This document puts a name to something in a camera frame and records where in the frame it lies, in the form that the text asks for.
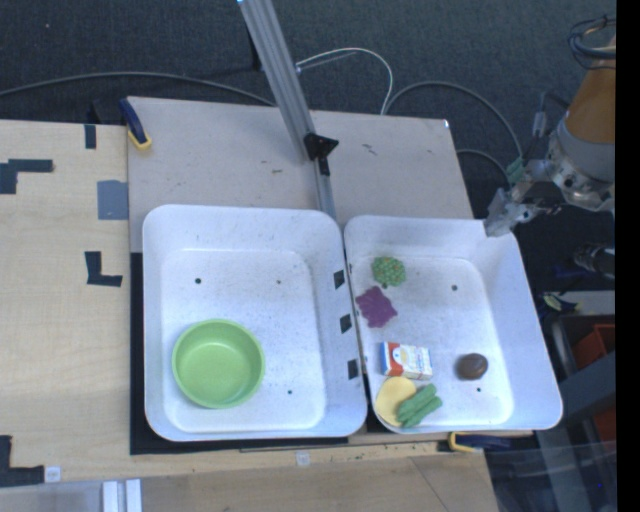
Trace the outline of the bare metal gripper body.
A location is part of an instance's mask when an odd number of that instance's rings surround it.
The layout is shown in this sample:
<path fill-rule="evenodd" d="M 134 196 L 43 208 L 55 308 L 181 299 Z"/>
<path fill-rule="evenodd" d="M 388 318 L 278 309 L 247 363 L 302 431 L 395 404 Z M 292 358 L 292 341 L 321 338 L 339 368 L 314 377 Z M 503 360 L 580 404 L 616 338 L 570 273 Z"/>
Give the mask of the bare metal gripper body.
<path fill-rule="evenodd" d="M 555 145 L 546 158 L 527 163 L 511 187 L 510 200 L 543 210 L 567 204 L 592 212 L 613 211 L 614 182 L 613 145 L 569 152 Z"/>

